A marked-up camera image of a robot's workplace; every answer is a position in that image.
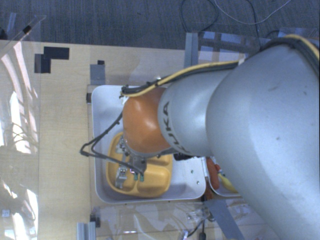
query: clear plastic panel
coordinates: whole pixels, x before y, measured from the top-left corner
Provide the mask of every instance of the clear plastic panel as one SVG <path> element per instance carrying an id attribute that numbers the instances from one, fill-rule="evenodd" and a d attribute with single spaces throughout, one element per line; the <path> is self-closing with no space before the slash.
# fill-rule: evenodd
<path id="1" fill-rule="evenodd" d="M 245 239 L 279 239 L 243 199 L 228 199 L 226 206 Z M 202 231 L 207 239 L 226 239 L 199 201 L 104 206 L 94 211 L 100 218 L 98 240 L 198 240 Z"/>
<path id="2" fill-rule="evenodd" d="M 256 54 L 270 39 L 219 32 L 199 33 L 199 63 L 238 61 Z"/>
<path id="3" fill-rule="evenodd" d="M 4 13 L 0 39 L 0 239 L 37 239 L 43 16 Z"/>
<path id="4" fill-rule="evenodd" d="M 105 63 L 105 84 L 142 85 L 183 68 L 184 50 L 92 46 L 90 65 Z"/>

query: metal bracket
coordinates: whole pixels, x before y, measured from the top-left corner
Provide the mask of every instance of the metal bracket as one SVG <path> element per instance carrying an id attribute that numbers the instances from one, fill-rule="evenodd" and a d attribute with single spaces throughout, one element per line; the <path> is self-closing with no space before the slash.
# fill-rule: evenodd
<path id="1" fill-rule="evenodd" d="M 77 240 L 96 240 L 96 223 L 90 222 L 90 223 L 78 223 L 76 225 L 77 234 L 76 239 Z"/>
<path id="2" fill-rule="evenodd" d="M 127 167 L 121 165 L 118 170 L 116 171 L 115 176 L 115 187 L 118 189 L 123 188 L 123 184 L 127 179 L 126 173 L 127 173 Z"/>
<path id="3" fill-rule="evenodd" d="M 184 67 L 198 64 L 198 33 L 186 33 Z"/>
<path id="4" fill-rule="evenodd" d="M 225 200 L 211 199 L 205 201 L 204 204 L 209 208 L 227 239 L 245 240 L 245 237 L 228 210 Z"/>
<path id="5" fill-rule="evenodd" d="M 106 72 L 104 64 L 90 65 L 91 85 L 101 86 L 106 84 Z"/>
<path id="6" fill-rule="evenodd" d="M 96 228 L 100 228 L 101 226 L 100 218 L 95 213 L 90 214 L 90 222 L 95 222 Z"/>

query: black wire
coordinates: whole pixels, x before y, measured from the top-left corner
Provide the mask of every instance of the black wire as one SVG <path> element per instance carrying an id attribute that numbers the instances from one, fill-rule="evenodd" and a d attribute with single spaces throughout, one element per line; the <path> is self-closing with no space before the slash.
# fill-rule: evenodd
<path id="1" fill-rule="evenodd" d="M 238 65 L 238 62 L 235 63 L 229 63 L 229 64 L 225 64 L 225 65 L 216 65 L 216 66 L 212 66 L 212 67 L 206 67 L 206 68 L 201 68 L 201 69 L 197 69 L 194 71 L 190 71 L 190 72 L 186 72 L 182 75 L 179 75 L 177 77 L 175 77 L 174 79 L 171 79 L 170 81 L 166 82 L 166 84 L 170 84 L 172 82 L 175 82 L 177 80 L 180 80 L 182 78 L 191 76 L 191 75 L 195 75 L 195 74 L 201 74 L 201 73 L 207 73 L 207 72 L 215 72 L 215 71 L 223 71 L 223 70 L 232 70 L 234 69 L 236 66 Z M 129 95 L 129 94 L 135 94 L 135 93 L 139 93 L 141 91 L 143 91 L 144 89 L 148 88 L 150 85 L 153 85 L 155 83 L 157 83 L 159 80 L 153 81 L 153 82 L 148 82 L 147 84 L 141 85 L 139 87 L 128 87 L 123 86 L 121 89 L 121 92 L 124 95 Z"/>
<path id="2" fill-rule="evenodd" d="M 199 222 L 199 224 L 195 227 L 195 229 L 188 234 L 187 238 L 191 237 L 198 230 L 198 228 L 201 226 L 201 224 L 205 223 L 205 220 L 206 219 L 201 220 Z"/>
<path id="3" fill-rule="evenodd" d="M 279 29 L 274 29 L 274 30 L 271 30 L 270 32 L 268 32 L 263 38 L 268 38 L 268 36 L 270 36 L 272 33 L 279 33 L 280 30 Z"/>
<path id="4" fill-rule="evenodd" d="M 214 12 L 215 12 L 215 17 L 213 18 L 212 22 L 207 25 L 206 27 L 204 27 L 203 29 L 201 29 L 200 31 L 197 31 L 197 32 L 202 32 L 202 31 L 205 31 L 207 30 L 208 28 L 210 28 L 217 20 L 218 18 L 218 10 L 217 10 L 217 7 L 216 5 L 211 1 L 211 0 L 207 0 L 211 5 L 212 7 L 214 8 Z M 180 11 L 180 16 L 181 16 L 181 22 L 182 22 L 182 26 L 184 28 L 184 31 L 187 32 L 187 33 L 190 33 L 191 31 L 188 30 L 187 28 L 187 25 L 186 25 L 186 21 L 185 21 L 185 18 L 184 18 L 184 14 L 183 14 L 183 5 L 184 3 L 186 2 L 186 0 L 182 0 L 181 4 L 180 4 L 180 8 L 179 8 L 179 11 Z"/>
<path id="5" fill-rule="evenodd" d="M 255 11 L 255 8 L 253 6 L 253 4 L 250 2 L 250 0 L 246 0 L 251 8 L 252 8 L 252 11 L 253 11 L 253 18 L 254 18 L 254 22 L 257 22 L 257 14 L 256 14 L 256 11 Z M 261 44 L 261 41 L 259 39 L 259 29 L 258 29 L 258 24 L 254 24 L 255 26 L 255 32 L 256 32 L 256 37 L 258 38 L 258 42 L 259 42 L 259 51 L 261 51 L 261 48 L 262 48 L 262 44 Z"/>
<path id="6" fill-rule="evenodd" d="M 133 171 L 138 172 L 141 176 L 143 176 L 143 175 L 144 175 L 144 172 L 141 171 L 139 168 L 137 168 L 137 167 L 135 167 L 135 166 L 133 166 L 133 165 L 131 165 L 131 164 L 128 164 L 128 163 L 126 163 L 126 162 L 123 162 L 123 161 L 114 159 L 114 158 L 112 158 L 112 157 L 110 157 L 110 156 L 108 156 L 108 155 L 105 155 L 105 154 L 102 154 L 102 153 L 100 153 L 100 152 L 97 152 L 97 151 L 94 149 L 95 145 L 96 145 L 105 135 L 107 135 L 107 134 L 111 131 L 111 129 L 112 129 L 113 127 L 115 127 L 116 125 L 119 124 L 121 118 L 122 118 L 122 112 L 121 112 L 120 115 L 117 117 L 117 119 L 116 119 L 103 133 L 101 133 L 100 135 L 98 135 L 97 137 L 95 137 L 94 139 L 92 139 L 91 141 L 83 144 L 82 147 L 81 147 L 81 149 L 80 149 L 80 154 L 83 155 L 83 156 L 86 156 L 86 157 L 100 158 L 100 159 L 105 159 L 105 160 L 107 160 L 107 161 L 109 161 L 109 162 L 118 163 L 119 165 L 122 165 L 122 166 L 125 166 L 125 167 L 129 168 L 129 169 L 132 169 Z M 92 146 L 91 146 L 91 151 L 93 152 L 93 154 L 84 151 L 85 147 L 90 146 L 90 145 L 92 145 Z"/>
<path id="7" fill-rule="evenodd" d="M 205 222 L 206 222 L 206 220 L 204 220 L 204 221 L 203 221 L 203 224 L 202 224 L 202 233 L 205 232 Z"/>

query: gray carpet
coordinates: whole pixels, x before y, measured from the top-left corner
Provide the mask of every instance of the gray carpet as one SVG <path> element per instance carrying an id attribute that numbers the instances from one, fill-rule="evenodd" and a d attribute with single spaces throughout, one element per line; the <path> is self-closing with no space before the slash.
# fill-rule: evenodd
<path id="1" fill-rule="evenodd" d="M 250 1 L 259 21 L 287 0 Z M 43 42 L 183 49 L 185 30 L 180 17 L 181 2 L 182 0 L 0 0 L 0 27 L 8 25 L 5 13 L 18 13 L 25 17 L 46 15 L 41 24 Z M 235 18 L 245 22 L 254 21 L 252 9 L 245 0 L 218 2 Z M 182 13 L 187 28 L 192 31 L 203 29 L 215 17 L 215 10 L 206 0 L 187 0 Z M 258 25 L 259 36 L 263 37 L 281 27 L 316 28 L 319 31 L 319 15 L 320 0 L 292 0 Z M 253 37 L 257 35 L 255 26 L 238 23 L 221 12 L 208 31 Z"/>

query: table surface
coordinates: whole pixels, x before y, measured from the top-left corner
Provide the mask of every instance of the table surface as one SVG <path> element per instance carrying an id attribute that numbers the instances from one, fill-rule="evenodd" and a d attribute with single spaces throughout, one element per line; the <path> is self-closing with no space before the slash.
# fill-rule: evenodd
<path id="1" fill-rule="evenodd" d="M 95 194 L 93 163 L 79 155 L 90 138 L 86 103 L 90 84 L 90 65 L 105 62 L 106 83 L 123 85 L 136 75 L 144 80 L 154 72 L 176 71 L 184 64 L 183 50 L 94 46 L 62 43 L 38 43 L 29 53 L 43 54 L 44 47 L 69 48 L 69 59 L 51 60 L 51 73 L 38 74 L 40 81 L 40 142 L 38 165 L 38 239 L 71 240 L 76 238 L 78 222 L 89 222 L 93 206 L 107 206 Z M 26 52 L 25 60 L 34 65 L 34 55 Z M 2 167 L 12 161 L 2 161 Z M 255 238 L 278 239 L 264 224 L 249 216 L 241 230 Z M 207 240 L 222 240 L 216 224 L 207 225 Z M 113 236 L 115 239 L 177 240 L 179 230 Z M 198 239 L 195 234 L 190 239 Z M 107 236 L 98 237 L 105 240 Z"/>

